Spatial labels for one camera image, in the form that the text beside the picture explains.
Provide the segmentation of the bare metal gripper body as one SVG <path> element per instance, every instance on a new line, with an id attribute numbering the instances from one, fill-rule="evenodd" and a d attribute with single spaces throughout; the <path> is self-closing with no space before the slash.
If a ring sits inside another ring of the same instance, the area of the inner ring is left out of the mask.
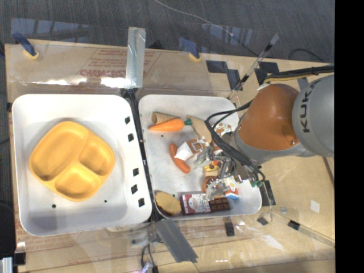
<path id="1" fill-rule="evenodd" d="M 213 161 L 216 160 L 221 163 L 221 160 L 224 159 L 231 159 L 232 165 L 230 177 L 232 177 L 236 182 L 241 183 L 247 179 L 254 179 L 254 166 L 251 166 L 252 161 L 244 153 L 241 153 L 234 147 L 228 147 L 227 150 L 222 150 L 220 152 L 213 151 Z"/>

